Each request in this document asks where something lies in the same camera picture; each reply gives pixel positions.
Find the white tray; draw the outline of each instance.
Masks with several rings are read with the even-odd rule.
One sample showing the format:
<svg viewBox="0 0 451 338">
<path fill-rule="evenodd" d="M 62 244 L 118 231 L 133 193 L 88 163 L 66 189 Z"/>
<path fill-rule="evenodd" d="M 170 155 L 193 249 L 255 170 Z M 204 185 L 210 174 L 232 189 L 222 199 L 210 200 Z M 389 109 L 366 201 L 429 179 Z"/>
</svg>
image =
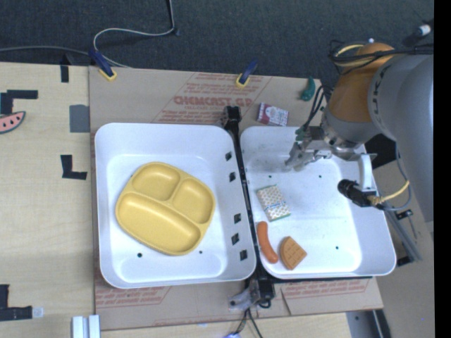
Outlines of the white tray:
<svg viewBox="0 0 451 338">
<path fill-rule="evenodd" d="M 97 131 L 95 155 L 100 268 L 108 283 L 125 289 L 222 282 L 244 280 L 254 272 L 256 256 L 240 172 L 225 130 L 111 123 Z M 199 246 L 187 255 L 159 253 L 126 234 L 116 220 L 122 189 L 138 167 L 152 161 L 195 176 L 216 197 L 211 224 Z"/>
<path fill-rule="evenodd" d="M 296 127 L 250 127 L 240 142 L 255 225 L 267 221 L 256 190 L 276 184 L 291 215 L 268 223 L 272 247 L 291 236 L 307 251 L 294 269 L 280 262 L 265 269 L 280 279 L 311 279 L 386 275 L 396 255 L 383 212 L 360 208 L 338 192 L 341 179 L 359 181 L 357 162 L 339 158 L 310 163 L 296 172 L 285 168 Z"/>
</svg>

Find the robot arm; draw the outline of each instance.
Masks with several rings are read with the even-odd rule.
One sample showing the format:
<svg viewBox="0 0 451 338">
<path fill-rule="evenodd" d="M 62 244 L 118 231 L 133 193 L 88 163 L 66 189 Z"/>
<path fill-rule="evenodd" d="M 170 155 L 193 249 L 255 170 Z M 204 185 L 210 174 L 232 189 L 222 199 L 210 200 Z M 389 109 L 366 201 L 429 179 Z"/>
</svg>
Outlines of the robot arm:
<svg viewBox="0 0 451 338">
<path fill-rule="evenodd" d="M 383 133 L 397 143 L 425 220 L 432 220 L 432 51 L 396 51 L 385 44 L 370 43 L 359 46 L 354 58 L 342 59 L 340 64 L 345 69 L 323 111 L 320 126 L 306 124 L 298 129 L 297 141 L 285 164 L 299 170 L 332 155 L 357 160 L 360 154 L 356 149 Z M 341 189 L 363 187 L 343 183 Z M 367 200 L 368 205 L 375 205 Z"/>
</svg>

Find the cardboard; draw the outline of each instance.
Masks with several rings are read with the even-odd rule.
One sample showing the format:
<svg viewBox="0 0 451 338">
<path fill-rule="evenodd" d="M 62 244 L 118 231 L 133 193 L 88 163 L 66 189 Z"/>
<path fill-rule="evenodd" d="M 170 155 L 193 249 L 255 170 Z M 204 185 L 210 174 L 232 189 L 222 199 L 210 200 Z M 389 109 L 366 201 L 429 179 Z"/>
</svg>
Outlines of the cardboard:
<svg viewBox="0 0 451 338">
<path fill-rule="evenodd" d="M 300 100 L 307 79 L 251 76 L 249 84 L 235 86 L 235 75 L 117 68 L 109 82 L 89 68 L 89 104 L 92 158 L 94 240 L 97 239 L 95 189 L 95 132 L 107 123 L 221 124 L 225 106 L 239 106 L 240 129 L 259 125 L 260 103 L 290 112 L 288 126 L 306 120 L 313 101 Z M 312 121 L 319 124 L 320 114 Z M 228 297 L 240 293 L 244 282 L 195 284 L 177 287 L 116 289 L 95 276 L 95 307 L 103 330 L 239 320 L 230 311 Z M 375 278 L 275 284 L 276 297 L 256 317 L 273 318 L 382 308 Z"/>
</svg>

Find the brown toy cookie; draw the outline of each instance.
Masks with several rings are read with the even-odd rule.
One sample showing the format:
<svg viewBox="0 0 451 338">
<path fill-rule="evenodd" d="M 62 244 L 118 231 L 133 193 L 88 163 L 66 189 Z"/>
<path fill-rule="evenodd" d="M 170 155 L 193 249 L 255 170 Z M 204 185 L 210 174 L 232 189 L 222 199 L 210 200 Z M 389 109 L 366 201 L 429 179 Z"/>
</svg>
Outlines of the brown toy cookie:
<svg viewBox="0 0 451 338">
<path fill-rule="evenodd" d="M 292 237 L 286 237 L 280 245 L 280 259 L 284 266 L 293 270 L 307 256 L 307 252 Z"/>
</svg>

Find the toy sausage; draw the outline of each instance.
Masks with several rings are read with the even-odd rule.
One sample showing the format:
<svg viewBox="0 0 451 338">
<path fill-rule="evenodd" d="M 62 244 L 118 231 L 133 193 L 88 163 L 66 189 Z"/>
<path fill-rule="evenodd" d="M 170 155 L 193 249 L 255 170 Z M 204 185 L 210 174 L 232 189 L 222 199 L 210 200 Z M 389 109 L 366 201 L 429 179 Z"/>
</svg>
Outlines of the toy sausage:
<svg viewBox="0 0 451 338">
<path fill-rule="evenodd" d="M 265 255 L 266 259 L 268 259 L 270 263 L 277 263 L 279 257 L 269 242 L 267 222 L 260 222 L 257 224 L 257 238 L 260 243 L 261 252 Z"/>
</svg>

